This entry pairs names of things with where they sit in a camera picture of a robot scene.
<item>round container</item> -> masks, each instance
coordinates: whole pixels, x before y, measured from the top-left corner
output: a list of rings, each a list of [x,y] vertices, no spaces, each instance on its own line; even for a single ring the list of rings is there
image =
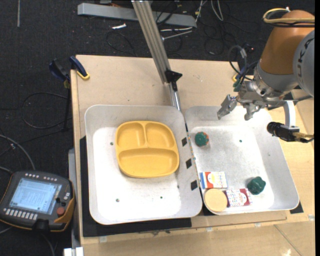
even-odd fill
[[[226,194],[216,188],[209,189],[205,192],[204,202],[207,208],[213,212],[222,212],[228,205]]]

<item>black clamp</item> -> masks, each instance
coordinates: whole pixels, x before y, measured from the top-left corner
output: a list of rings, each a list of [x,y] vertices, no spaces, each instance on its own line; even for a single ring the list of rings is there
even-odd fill
[[[166,80],[168,81],[168,83],[171,83],[172,84],[172,89],[177,92],[178,91],[178,87],[177,87],[177,81],[180,77],[182,77],[182,74],[181,73],[178,73],[178,72],[175,72],[175,71],[172,71],[172,70],[169,70],[167,69],[165,72],[165,78]]]

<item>metal pole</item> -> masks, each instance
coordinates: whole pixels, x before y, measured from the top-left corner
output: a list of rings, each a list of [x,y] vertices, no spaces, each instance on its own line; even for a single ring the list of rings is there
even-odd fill
[[[165,72],[171,70],[168,56],[157,24],[153,18],[152,10],[148,1],[131,1],[138,17],[145,40],[148,44],[156,69],[162,83],[168,83]],[[174,91],[172,83],[169,84],[171,102],[174,107],[181,111],[178,91]]]

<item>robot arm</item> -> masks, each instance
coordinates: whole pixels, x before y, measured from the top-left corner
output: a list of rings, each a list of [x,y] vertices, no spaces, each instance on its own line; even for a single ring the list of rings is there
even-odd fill
[[[281,18],[269,19],[283,11],[286,14]],[[233,85],[238,95],[227,95],[218,118],[229,114],[237,103],[246,108],[245,120],[262,108],[284,107],[285,124],[271,123],[267,130],[288,142],[308,142],[295,126],[294,106],[299,100],[284,100],[284,97],[298,85],[309,97],[314,97],[315,17],[303,10],[273,9],[264,14],[263,20],[275,28],[254,68],[253,80],[244,81],[242,76]]]

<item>white tray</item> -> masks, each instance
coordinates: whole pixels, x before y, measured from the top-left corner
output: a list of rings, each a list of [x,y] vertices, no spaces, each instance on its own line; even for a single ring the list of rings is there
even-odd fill
[[[116,157],[115,136],[129,121],[155,121],[173,132],[180,157],[173,174],[134,178],[123,174]],[[89,209],[102,224],[190,218],[202,209],[198,175],[192,161],[185,120],[172,106],[94,105],[85,113]]]
[[[251,195],[252,204],[227,207],[217,215],[291,210],[299,204],[294,181],[283,154],[279,138],[267,131],[272,121],[264,109],[244,120],[246,110],[237,106],[218,120],[218,106],[195,106],[185,113],[197,172],[225,172],[228,189],[246,188],[257,176],[266,181],[264,190]],[[209,144],[199,147],[197,132],[209,136]],[[201,188],[202,195],[206,190]]]

